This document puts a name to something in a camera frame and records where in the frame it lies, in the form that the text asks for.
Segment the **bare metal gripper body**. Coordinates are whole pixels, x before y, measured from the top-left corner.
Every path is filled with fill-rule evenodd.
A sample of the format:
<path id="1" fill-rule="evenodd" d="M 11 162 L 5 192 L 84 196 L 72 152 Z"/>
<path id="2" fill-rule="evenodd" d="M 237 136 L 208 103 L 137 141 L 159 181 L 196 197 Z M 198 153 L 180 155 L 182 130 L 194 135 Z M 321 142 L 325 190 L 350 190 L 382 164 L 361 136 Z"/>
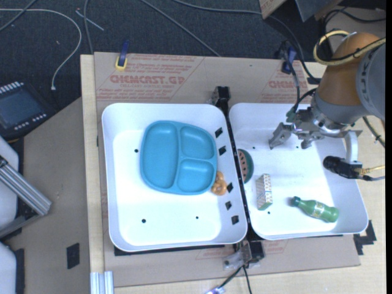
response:
<path id="1" fill-rule="evenodd" d="M 290 128 L 299 139 L 319 140 L 337 137 L 347 126 L 327 118 L 318 108 L 307 108 L 297 111 Z"/>

